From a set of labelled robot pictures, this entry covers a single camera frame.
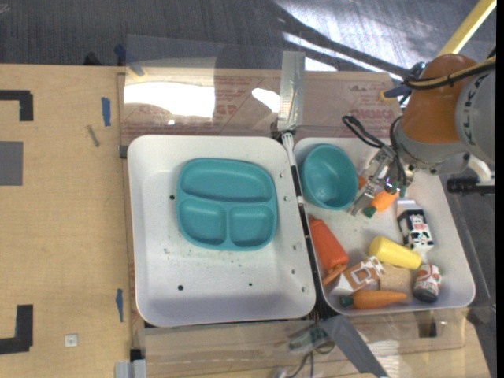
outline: wooden surface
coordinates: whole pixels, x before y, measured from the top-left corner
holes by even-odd
[[[33,346],[25,353],[0,354],[1,377],[113,376],[114,363],[129,359],[124,160],[117,150],[122,71],[0,65],[0,89],[30,90],[35,103],[35,121],[21,123],[17,103],[0,101],[0,141],[24,142],[23,186],[0,187],[0,339],[13,337],[17,305],[34,306]],[[104,97],[111,106],[108,127],[102,119]],[[118,289],[123,291],[123,322]],[[422,339],[394,339],[398,329],[415,332],[415,322],[403,317],[367,327],[356,321],[369,338],[380,333],[376,326],[388,332],[373,339],[372,350],[391,376],[490,376],[474,327],[463,318],[448,320],[453,331],[443,336],[444,342],[426,345]],[[65,347],[65,335],[72,333],[79,335],[79,344]],[[399,347],[408,351],[395,351]],[[315,376],[357,374],[351,363],[334,358],[317,355]],[[267,377],[271,372],[214,376]],[[305,368],[299,376],[308,372]]]

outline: yellow cylinder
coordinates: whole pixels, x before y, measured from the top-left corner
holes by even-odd
[[[371,241],[368,253],[383,263],[406,269],[416,270],[422,263],[420,254],[381,235]]]

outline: black corner marking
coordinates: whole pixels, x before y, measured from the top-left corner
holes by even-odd
[[[24,90],[0,90],[0,101],[19,101],[19,121],[33,121],[33,94]]]
[[[17,306],[14,337],[0,339],[0,354],[23,353],[33,346],[33,305]]]

